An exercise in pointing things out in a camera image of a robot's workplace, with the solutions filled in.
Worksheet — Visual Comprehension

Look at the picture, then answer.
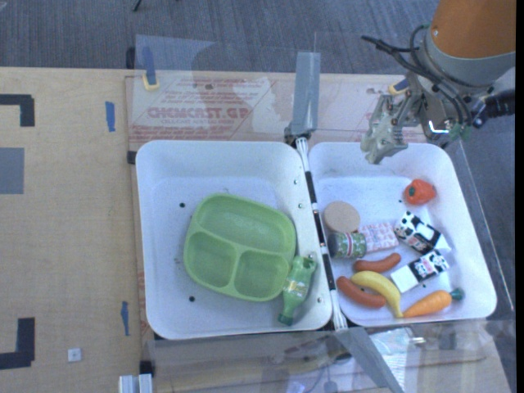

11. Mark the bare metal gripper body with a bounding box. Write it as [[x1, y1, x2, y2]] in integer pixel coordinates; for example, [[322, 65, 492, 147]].
[[403, 74, 487, 143]]

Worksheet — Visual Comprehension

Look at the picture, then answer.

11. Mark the orange toy pepper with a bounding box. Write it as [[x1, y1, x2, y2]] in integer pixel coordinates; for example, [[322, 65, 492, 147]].
[[403, 178, 437, 206]]

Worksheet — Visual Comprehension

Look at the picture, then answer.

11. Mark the orange carrot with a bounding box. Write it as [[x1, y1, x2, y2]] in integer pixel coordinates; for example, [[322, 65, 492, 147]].
[[402, 287, 465, 318]]

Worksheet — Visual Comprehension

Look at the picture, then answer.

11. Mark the cow print milk carton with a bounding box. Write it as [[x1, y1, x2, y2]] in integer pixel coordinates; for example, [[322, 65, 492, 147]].
[[393, 210, 452, 255], [390, 249, 450, 294]]

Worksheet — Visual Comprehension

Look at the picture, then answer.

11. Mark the brown cardboard board red print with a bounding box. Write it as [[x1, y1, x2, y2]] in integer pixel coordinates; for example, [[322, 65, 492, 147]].
[[124, 70, 451, 343]]

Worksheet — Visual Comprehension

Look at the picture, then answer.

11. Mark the brown toy sausage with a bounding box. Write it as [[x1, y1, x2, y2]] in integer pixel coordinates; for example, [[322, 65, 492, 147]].
[[335, 275, 387, 309], [353, 252, 402, 273]]

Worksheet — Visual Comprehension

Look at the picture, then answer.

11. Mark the yellow banana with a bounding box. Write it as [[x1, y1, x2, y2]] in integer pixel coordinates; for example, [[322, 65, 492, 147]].
[[350, 270, 404, 319]]

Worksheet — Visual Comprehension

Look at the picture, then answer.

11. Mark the black cylinder on white bracket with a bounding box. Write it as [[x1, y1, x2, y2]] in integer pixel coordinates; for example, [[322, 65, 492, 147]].
[[427, 89, 516, 135]]

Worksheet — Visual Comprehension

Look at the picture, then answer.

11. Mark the green plastic bottle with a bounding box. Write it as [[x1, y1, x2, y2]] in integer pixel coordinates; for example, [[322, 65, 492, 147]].
[[278, 255, 318, 327]]

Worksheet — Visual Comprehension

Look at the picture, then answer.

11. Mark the green divided plate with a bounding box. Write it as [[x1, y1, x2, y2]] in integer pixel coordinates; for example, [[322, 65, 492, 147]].
[[183, 192, 298, 302]]

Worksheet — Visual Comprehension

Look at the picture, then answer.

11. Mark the pink patterned packet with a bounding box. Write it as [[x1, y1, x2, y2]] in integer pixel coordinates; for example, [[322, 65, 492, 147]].
[[359, 222, 400, 254]]

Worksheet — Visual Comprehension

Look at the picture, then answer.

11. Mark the white plastic tray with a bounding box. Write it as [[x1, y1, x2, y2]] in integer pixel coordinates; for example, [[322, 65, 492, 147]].
[[307, 141, 499, 328], [134, 139, 333, 341]]

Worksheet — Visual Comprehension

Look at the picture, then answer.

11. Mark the green and red can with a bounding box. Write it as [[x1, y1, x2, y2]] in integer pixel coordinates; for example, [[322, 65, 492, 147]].
[[327, 231, 368, 260]]

